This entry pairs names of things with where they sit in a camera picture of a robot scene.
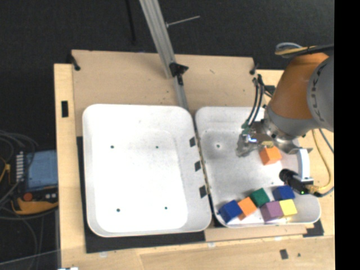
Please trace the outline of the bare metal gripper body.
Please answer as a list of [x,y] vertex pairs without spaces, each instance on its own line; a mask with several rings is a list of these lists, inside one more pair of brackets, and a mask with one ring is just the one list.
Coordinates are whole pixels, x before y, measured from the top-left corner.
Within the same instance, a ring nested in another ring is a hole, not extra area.
[[270,121],[246,121],[242,125],[242,135],[255,144],[253,151],[277,147],[284,153],[296,153],[301,149],[296,137],[281,131]]

